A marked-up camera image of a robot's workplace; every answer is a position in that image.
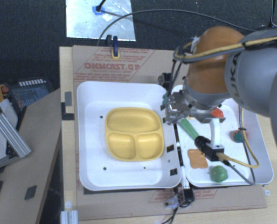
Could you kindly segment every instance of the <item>yellow divided plate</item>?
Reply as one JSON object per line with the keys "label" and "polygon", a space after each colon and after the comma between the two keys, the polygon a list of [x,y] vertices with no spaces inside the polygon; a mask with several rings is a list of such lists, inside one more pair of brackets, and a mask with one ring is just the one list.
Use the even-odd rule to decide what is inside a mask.
{"label": "yellow divided plate", "polygon": [[109,152],[122,161],[157,159],[164,150],[161,120],[149,109],[112,109],[106,116],[105,136]]}

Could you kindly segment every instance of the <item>yellow cable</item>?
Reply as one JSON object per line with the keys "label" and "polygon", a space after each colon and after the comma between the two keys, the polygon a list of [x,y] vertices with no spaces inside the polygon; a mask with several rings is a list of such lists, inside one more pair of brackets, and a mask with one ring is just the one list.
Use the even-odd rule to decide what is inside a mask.
{"label": "yellow cable", "polygon": [[[242,127],[244,127],[244,121],[243,121],[243,108],[241,109],[241,124],[242,124]],[[241,165],[246,166],[246,167],[249,167],[249,168],[258,168],[258,167],[260,166],[260,163],[259,163],[258,159],[256,158],[256,156],[254,155],[254,153],[252,152],[252,150],[251,150],[251,148],[250,148],[249,141],[248,141],[248,139],[247,139],[247,137],[246,137],[245,131],[244,131],[244,130],[241,130],[241,132],[242,132],[242,135],[243,135],[245,144],[246,144],[246,146],[247,146],[247,149],[249,150],[251,156],[252,156],[253,159],[255,160],[256,165],[250,165],[250,164],[241,162],[241,161],[239,161],[239,160],[230,158],[229,156],[225,155],[224,153],[217,153],[216,156],[217,156],[220,160],[232,161],[232,162],[241,164]]]}
{"label": "yellow cable", "polygon": [[[202,53],[199,53],[199,54],[195,54],[195,55],[192,55],[192,56],[179,55],[178,52],[176,52],[175,57],[178,58],[178,59],[199,58],[199,57],[209,56],[209,55],[212,55],[214,53],[228,51],[228,50],[232,50],[232,49],[243,48],[243,47],[250,47],[250,46],[254,46],[254,45],[261,45],[261,44],[268,43],[268,42],[275,41],[275,40],[277,40],[277,36],[257,39],[257,40],[253,40],[253,41],[248,41],[248,42],[244,42],[243,44],[242,43],[238,43],[238,44],[229,45],[229,46],[225,46],[225,47],[219,47],[219,48],[212,49],[212,50],[209,50],[209,51],[205,51],[205,52],[202,52]],[[187,43],[184,47],[186,48],[189,45],[190,45],[190,42]]]}

